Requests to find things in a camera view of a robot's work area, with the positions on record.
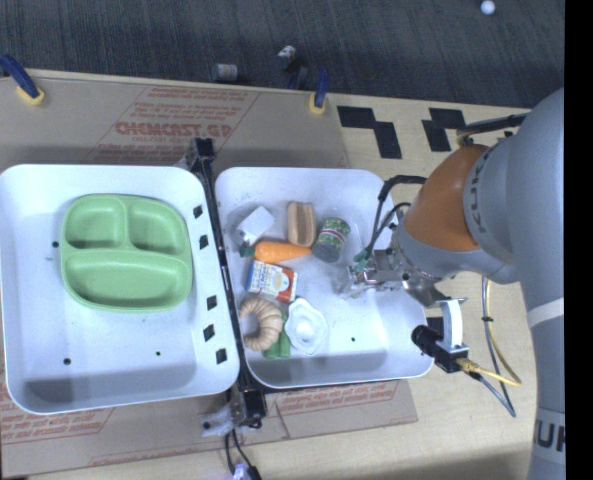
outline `gray carpet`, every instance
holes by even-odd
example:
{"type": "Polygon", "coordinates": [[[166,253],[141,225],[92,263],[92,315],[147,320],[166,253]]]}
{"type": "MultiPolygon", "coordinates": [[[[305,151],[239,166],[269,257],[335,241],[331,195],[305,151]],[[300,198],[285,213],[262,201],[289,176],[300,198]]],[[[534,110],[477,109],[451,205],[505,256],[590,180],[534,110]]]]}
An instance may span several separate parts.
{"type": "Polygon", "coordinates": [[[275,56],[289,44],[331,92],[532,107],[563,86],[565,0],[493,0],[492,16],[480,1],[0,0],[0,55],[198,82],[233,63],[285,87],[275,56]]]}

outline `beige table surface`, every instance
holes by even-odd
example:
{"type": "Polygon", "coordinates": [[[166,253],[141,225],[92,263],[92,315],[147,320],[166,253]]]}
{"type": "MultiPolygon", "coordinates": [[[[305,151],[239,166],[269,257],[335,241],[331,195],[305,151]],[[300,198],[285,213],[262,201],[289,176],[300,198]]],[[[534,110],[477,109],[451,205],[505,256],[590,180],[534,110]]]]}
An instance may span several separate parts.
{"type": "MultiPolygon", "coordinates": [[[[402,160],[382,159],[372,130],[341,128],[349,166],[370,170],[383,179],[396,174],[427,176],[449,154],[429,149],[422,121],[431,119],[430,108],[460,110],[468,123],[525,112],[339,94],[329,94],[327,105],[327,112],[335,112],[337,106],[371,108],[378,121],[394,124],[402,160]]],[[[454,130],[446,133],[452,150],[456,149],[454,130]]],[[[502,132],[480,135],[476,141],[491,145],[500,136],[502,132]]],[[[417,190],[418,186],[396,187],[392,196],[395,202],[411,201],[417,190]]],[[[468,299],[463,305],[464,341],[470,347],[470,357],[491,368],[481,322],[480,284],[480,276],[462,273],[442,282],[441,289],[452,297],[468,299]]],[[[482,384],[463,374],[448,375],[432,368],[427,375],[409,381],[418,413],[415,423],[250,445],[245,447],[246,454],[265,480],[524,478],[536,410],[536,379],[520,287],[492,285],[490,303],[500,348],[523,381],[519,388],[508,388],[516,418],[482,384]]],[[[32,480],[178,478],[231,478],[224,451],[31,476],[32,480]]]]}

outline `green plate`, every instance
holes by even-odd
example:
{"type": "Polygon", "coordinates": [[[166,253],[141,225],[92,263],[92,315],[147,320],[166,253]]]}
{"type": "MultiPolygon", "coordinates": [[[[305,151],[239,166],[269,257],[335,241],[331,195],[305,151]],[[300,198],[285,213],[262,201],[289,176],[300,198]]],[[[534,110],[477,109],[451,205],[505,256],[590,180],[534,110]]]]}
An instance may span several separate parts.
{"type": "Polygon", "coordinates": [[[87,307],[160,311],[178,305],[192,289],[187,225],[157,199],[78,198],[65,213],[61,247],[65,287],[87,307]]]}

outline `croissant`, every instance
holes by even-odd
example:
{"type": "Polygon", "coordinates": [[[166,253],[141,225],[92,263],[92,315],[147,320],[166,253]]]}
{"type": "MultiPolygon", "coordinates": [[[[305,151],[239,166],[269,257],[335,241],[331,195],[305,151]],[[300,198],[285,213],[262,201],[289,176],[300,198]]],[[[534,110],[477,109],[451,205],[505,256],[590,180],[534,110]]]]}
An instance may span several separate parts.
{"type": "Polygon", "coordinates": [[[283,330],[283,316],[276,304],[260,297],[247,299],[240,308],[240,317],[254,313],[258,319],[258,335],[245,336],[245,345],[255,351],[267,350],[278,341],[283,330]]]}

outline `blue clamp handle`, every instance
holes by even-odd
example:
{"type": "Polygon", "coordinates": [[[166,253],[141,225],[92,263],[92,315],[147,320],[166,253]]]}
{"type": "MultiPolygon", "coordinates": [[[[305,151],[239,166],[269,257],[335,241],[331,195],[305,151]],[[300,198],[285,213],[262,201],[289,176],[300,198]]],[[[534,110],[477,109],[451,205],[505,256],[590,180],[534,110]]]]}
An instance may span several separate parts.
{"type": "Polygon", "coordinates": [[[25,71],[25,68],[21,66],[11,55],[5,53],[0,57],[0,65],[2,68],[16,80],[18,86],[25,91],[31,98],[38,98],[40,92],[32,81],[31,77],[25,71]]]}
{"type": "Polygon", "coordinates": [[[327,88],[329,86],[329,75],[325,68],[320,68],[318,71],[318,80],[316,81],[316,95],[314,96],[314,105],[322,108],[325,103],[325,96],[327,96],[327,88]]]}

